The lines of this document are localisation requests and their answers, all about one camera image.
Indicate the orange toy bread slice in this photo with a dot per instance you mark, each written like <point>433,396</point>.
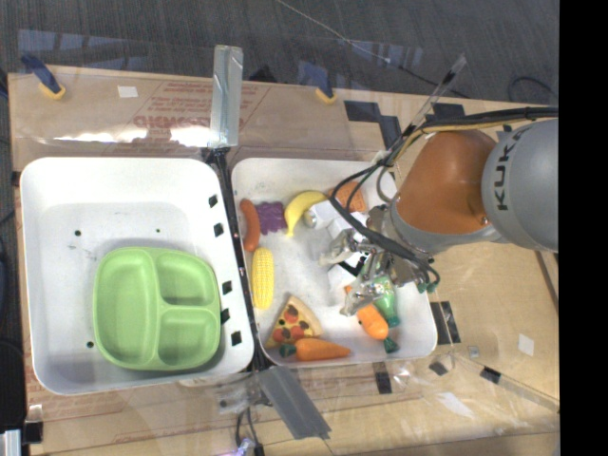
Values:
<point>356,197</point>

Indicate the green divided plate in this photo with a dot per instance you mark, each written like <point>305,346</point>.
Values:
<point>128,302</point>

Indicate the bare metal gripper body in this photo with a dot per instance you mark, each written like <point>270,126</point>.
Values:
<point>385,259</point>

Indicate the orange toy sausage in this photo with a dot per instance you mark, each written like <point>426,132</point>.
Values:
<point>250,226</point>

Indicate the green plastic bottle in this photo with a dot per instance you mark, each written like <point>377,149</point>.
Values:
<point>386,302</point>

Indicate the toy pizza slice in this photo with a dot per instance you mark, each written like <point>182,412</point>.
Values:
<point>294,323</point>

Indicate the yellow banana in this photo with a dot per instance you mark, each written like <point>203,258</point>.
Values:
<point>297,207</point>

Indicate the white plastic tray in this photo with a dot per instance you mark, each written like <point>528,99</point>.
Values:
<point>62,273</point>
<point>304,264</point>

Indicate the purple toy grapes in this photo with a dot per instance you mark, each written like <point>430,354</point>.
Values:
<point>271,217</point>

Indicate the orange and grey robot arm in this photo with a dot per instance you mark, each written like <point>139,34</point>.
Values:
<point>446,183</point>

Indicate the long orange toy carrot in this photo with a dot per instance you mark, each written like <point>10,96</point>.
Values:
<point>318,349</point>

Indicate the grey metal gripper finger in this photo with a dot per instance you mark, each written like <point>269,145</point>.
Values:
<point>359,296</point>
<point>338,249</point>

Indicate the brown cardboard board, red print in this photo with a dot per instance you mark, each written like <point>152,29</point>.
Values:
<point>95,421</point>

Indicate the small white can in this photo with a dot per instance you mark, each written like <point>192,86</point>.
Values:
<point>323,214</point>

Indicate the short orange toy carrot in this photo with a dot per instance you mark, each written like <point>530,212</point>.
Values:
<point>373,323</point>

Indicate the yellow toy corn cob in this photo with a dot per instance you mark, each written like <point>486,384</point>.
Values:
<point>262,278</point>

